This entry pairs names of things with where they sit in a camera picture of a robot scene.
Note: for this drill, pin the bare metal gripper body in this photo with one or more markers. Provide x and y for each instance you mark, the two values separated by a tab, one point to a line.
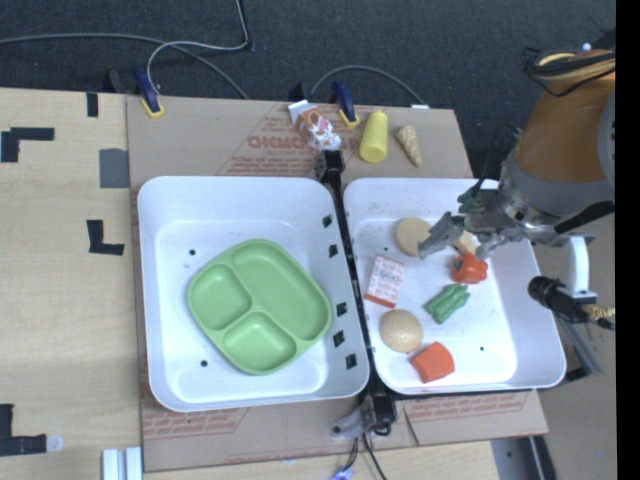
492	215

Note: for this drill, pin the orange carrot piece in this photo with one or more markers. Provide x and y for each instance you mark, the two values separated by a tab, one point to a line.
434	363

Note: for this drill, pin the brown cardboard board, red print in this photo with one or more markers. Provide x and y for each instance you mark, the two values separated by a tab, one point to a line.
200	133

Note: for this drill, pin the black cylinder on white bracket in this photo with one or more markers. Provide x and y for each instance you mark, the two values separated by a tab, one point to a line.
580	263

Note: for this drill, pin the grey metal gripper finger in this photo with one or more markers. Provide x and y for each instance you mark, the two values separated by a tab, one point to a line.
442	235
490	245

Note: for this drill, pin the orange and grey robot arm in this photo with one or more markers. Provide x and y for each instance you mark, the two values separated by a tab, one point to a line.
560	143

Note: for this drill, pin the green divided plate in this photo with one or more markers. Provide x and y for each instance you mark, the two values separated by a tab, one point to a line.
260	298

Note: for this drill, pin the yellow squeeze bottle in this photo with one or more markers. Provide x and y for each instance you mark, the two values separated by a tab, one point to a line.
374	140

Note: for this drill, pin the orange bell pepper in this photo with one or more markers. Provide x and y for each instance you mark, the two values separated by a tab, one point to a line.
469	269

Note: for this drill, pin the green asparagus bundle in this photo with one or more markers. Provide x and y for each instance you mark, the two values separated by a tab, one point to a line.
446	303

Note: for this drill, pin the cream toy food piece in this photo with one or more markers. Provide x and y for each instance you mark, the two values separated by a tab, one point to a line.
466	244

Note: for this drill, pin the beige ice cream cone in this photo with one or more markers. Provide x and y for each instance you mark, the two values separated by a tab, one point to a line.
411	143

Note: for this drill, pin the tan round biscuit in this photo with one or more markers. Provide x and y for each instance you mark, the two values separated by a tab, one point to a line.
407	235

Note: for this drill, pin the white plastic tray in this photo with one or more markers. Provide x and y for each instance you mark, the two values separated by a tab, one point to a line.
500	328
240	208

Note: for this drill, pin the thin black rod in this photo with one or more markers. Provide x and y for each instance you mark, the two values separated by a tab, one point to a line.
357	288

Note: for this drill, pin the orange and white packet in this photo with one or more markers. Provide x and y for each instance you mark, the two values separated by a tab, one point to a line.
384	280

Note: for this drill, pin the white and orange carton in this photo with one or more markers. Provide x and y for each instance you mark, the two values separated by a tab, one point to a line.
315	128

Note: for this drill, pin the tan bread roll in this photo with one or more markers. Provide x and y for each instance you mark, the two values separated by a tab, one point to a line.
400	331

